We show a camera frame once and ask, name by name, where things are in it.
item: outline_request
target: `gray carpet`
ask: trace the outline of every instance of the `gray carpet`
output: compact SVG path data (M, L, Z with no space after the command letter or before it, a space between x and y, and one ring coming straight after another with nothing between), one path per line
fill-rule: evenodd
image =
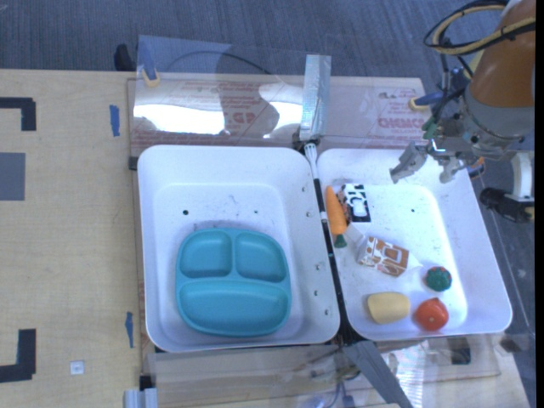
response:
M0 67L114 71L116 46L126 43L135 55L143 34L329 54L332 75L419 77L432 92L439 58L422 38L470 1L0 0ZM491 14L467 17L451 35L456 42L473 40L495 23ZM281 63L271 70L289 72ZM509 190L511 179L508 165L490 164L474 187ZM514 307L508 332L517 343L509 346L519 351L518 367L535 406L535 228L485 210L484 220Z

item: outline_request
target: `toy tomato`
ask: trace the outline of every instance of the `toy tomato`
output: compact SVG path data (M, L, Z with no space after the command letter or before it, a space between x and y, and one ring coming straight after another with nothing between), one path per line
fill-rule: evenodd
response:
M417 324L427 331L439 330L449 318L448 309L437 297L420 303L414 313Z

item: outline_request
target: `toy carrot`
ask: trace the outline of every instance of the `toy carrot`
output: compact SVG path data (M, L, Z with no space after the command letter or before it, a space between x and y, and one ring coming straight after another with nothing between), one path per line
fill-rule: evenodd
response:
M343 248L348 245L343 238L343 233L348 228L348 223L343 214L342 204L340 204L331 186L326 187L325 205L331 233L337 237L334 241L334 246L336 248Z

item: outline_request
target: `blue plate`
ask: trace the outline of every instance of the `blue plate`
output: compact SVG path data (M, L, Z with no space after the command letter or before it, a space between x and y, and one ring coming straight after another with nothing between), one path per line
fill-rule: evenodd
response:
M176 263L178 311L191 328L223 337L259 337L285 325L291 281L283 249L248 229L188 235Z

